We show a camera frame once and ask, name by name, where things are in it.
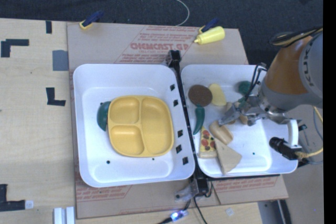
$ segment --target yellow bowl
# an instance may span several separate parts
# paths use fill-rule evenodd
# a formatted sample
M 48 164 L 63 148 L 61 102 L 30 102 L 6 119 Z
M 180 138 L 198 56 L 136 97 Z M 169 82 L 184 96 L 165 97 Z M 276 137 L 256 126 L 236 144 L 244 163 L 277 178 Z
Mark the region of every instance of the yellow bowl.
M 129 95 L 114 99 L 109 105 L 108 130 L 111 145 L 125 156 L 161 156 L 174 144 L 169 108 L 156 97 Z

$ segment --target brown round toy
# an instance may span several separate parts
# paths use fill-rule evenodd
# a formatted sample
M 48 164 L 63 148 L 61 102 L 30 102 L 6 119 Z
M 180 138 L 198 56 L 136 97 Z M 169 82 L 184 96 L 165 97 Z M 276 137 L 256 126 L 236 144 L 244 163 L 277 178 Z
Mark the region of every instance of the brown round toy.
M 212 101 L 212 93 L 203 85 L 193 85 L 189 89 L 188 97 L 194 105 L 207 106 Z

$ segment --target yellow tube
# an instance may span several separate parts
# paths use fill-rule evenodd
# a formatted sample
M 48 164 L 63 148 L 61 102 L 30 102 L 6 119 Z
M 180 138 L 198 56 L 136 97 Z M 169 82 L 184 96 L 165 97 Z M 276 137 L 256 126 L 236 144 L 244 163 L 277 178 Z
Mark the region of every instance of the yellow tube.
M 222 40 L 225 37 L 225 31 L 222 26 L 216 26 L 211 28 L 210 30 L 197 35 L 196 39 L 194 40 L 195 43 L 200 45 L 208 44 L 211 42 L 216 42 Z

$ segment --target robotic hand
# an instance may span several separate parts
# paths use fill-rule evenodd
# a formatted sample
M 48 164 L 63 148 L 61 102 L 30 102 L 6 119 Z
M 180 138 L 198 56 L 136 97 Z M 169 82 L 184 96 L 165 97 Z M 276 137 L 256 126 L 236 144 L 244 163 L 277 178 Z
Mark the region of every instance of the robotic hand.
M 240 115 L 247 117 L 250 126 L 259 119 L 287 124 L 291 119 L 286 112 L 299 105 L 323 108 L 323 28 L 278 35 L 270 42 L 281 49 L 269 70 L 263 64 L 256 66 L 244 97 L 224 113 L 218 121 L 220 126 Z M 267 73 L 260 82 L 259 75 L 263 71 Z M 253 95 L 257 85 L 257 94 Z M 273 137 L 269 144 L 288 159 L 309 157 L 277 137 Z

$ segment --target wooden table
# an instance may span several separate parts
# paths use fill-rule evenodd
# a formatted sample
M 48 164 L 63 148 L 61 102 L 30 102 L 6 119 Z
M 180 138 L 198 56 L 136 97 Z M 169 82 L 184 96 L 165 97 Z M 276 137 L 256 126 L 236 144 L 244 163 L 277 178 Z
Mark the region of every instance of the wooden table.
M 0 58 L 0 184 L 7 200 L 32 200 L 33 209 L 0 212 L 0 223 L 52 223 L 53 209 L 76 207 L 69 72 L 53 71 L 53 51 L 67 51 L 66 22 L 0 19 L 0 40 L 29 39 Z M 46 88 L 65 106 L 47 105 Z M 234 214 L 229 216 L 226 209 Z M 262 223 L 258 204 L 203 207 L 208 223 Z M 197 209 L 179 223 L 203 223 Z M 158 223 L 171 212 L 151 212 L 76 223 Z

